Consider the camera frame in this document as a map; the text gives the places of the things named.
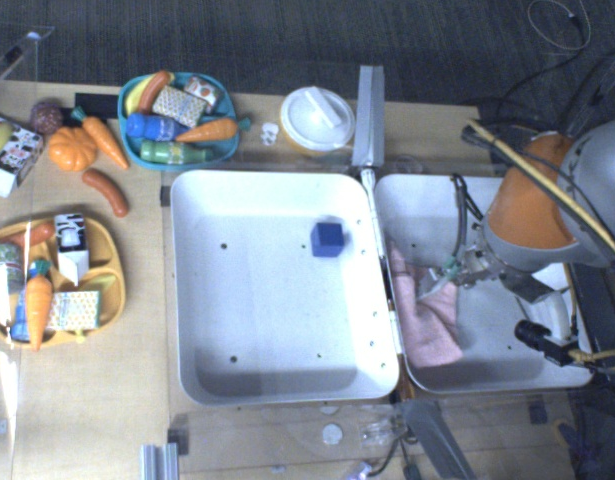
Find orange carrot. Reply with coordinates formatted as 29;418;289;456
175;116;252;145
70;106;131;171
25;258;55;354

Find black cylinder on white bracket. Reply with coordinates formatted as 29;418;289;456
514;262;581;368

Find blue divided plate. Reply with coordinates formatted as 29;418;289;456
117;71;241;171

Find green and white carton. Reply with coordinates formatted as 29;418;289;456
0;242;26;327

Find yellow banana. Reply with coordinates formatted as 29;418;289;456
123;73;176;117

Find pink cloth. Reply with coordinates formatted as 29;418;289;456
388;242;464;370

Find dark purple grapes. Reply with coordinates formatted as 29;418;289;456
28;99;64;136

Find yellow divided plate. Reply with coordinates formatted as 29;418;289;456
0;215;127;351

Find clear plastic bottle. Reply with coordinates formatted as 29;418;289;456
358;415;406;449

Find white can with orange print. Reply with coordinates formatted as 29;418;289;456
182;75;224;115

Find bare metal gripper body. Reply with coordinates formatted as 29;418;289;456
456;247;553;304

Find orange-brown sausage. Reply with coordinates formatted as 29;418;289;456
5;221;57;250
81;168;130;219
137;69;173;115

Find cow print milk carton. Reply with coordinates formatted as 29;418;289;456
0;113;45;200

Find blue cube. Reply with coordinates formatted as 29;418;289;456
310;221;346;259

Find white plastic tray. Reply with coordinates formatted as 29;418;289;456
374;173;596;395
169;169;401;407

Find black and white milk carton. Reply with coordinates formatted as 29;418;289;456
53;212;91;287

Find blue bottle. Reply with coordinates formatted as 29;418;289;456
9;287;31;344
125;112;191;142

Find orange pumpkin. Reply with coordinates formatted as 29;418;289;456
47;125;100;173

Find green bottle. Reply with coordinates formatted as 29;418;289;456
139;139;214;166

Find yellow patterned carton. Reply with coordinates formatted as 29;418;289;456
46;289;102;332
151;84;209;130

